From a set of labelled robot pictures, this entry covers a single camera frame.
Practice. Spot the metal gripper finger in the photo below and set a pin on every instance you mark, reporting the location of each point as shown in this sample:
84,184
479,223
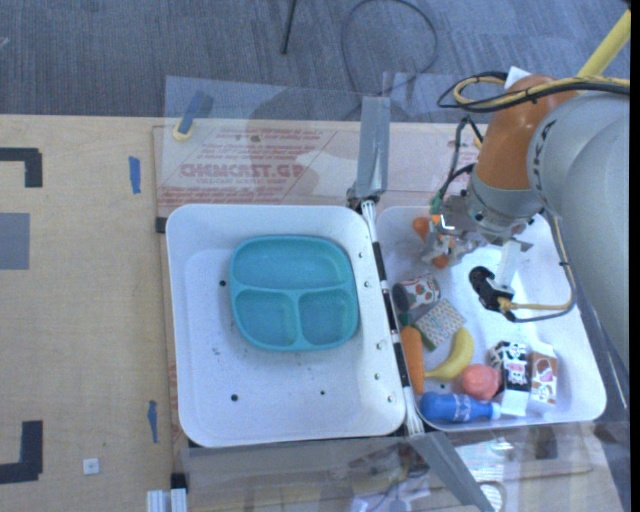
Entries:
434,248
462,248

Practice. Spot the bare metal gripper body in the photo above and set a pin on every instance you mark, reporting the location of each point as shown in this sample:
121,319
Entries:
462,217

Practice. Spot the orange toy carrot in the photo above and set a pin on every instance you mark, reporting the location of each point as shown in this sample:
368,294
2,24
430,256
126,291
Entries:
421,226

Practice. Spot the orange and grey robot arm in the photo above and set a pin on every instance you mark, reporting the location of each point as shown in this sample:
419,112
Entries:
580,170

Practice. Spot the small can strawberry print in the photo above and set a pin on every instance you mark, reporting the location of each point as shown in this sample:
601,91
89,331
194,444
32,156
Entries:
420,291

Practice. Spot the patterned cracker packet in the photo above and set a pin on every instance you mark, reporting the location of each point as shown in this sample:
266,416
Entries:
441,322

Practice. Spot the thin black and white rod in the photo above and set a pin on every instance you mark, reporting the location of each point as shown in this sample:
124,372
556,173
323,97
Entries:
387,310

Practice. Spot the yellow banana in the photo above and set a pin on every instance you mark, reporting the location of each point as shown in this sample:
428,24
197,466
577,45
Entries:
460,357

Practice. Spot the orange carrot green top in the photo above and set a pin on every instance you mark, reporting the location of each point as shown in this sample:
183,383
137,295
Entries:
413,357

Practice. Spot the pink round toy food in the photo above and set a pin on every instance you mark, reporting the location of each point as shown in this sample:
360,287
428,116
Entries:
480,381

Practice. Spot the black and white cow carton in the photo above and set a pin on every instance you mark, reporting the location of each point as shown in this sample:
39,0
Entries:
515,375

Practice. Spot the white plastic tray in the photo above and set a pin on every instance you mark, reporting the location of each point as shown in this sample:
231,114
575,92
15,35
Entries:
560,350
280,390

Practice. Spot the blue divided plate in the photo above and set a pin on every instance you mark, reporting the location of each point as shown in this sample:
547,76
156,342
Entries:
292,275

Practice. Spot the brown and white carton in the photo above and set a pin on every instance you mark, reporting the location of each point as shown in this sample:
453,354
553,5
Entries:
544,375

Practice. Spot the brown cardboard board red print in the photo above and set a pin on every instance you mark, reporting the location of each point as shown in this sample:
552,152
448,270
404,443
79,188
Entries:
310,160

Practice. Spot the blue bottle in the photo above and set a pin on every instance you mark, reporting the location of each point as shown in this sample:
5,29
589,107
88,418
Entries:
445,407

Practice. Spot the small white square block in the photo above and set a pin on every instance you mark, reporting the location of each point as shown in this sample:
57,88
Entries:
90,466

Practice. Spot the black cylinder on white bracket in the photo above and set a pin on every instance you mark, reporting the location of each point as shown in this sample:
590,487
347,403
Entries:
492,290

